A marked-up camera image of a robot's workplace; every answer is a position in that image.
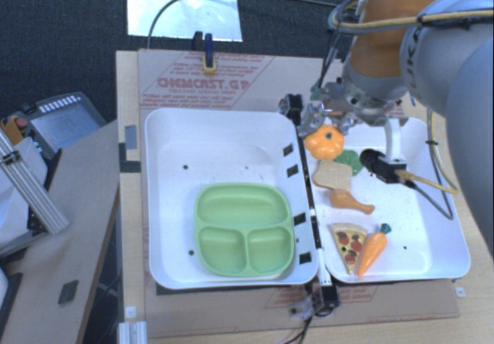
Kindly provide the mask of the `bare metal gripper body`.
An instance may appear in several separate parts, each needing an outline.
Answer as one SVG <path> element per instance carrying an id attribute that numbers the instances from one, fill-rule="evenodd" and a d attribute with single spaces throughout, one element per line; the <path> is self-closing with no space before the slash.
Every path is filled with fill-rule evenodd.
<path id="1" fill-rule="evenodd" d="M 342 134 L 358 123 L 383 126 L 395 99 L 378 99 L 349 81 L 327 83 L 321 89 L 321 114 Z"/>

